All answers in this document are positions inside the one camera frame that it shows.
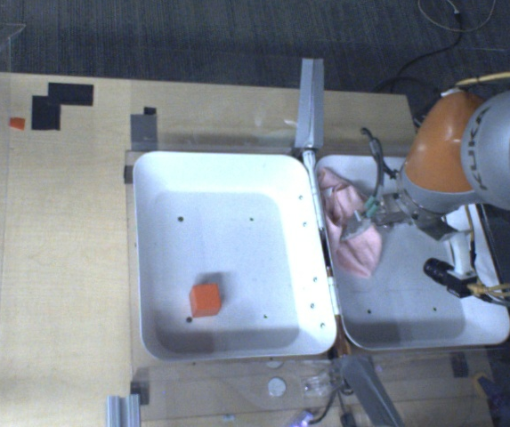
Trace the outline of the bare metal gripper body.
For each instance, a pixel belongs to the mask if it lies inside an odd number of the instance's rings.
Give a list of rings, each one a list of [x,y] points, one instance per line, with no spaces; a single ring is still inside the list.
[[[414,222],[412,215],[401,194],[388,193],[382,196],[371,220],[378,227],[392,227],[396,224],[412,225]]]

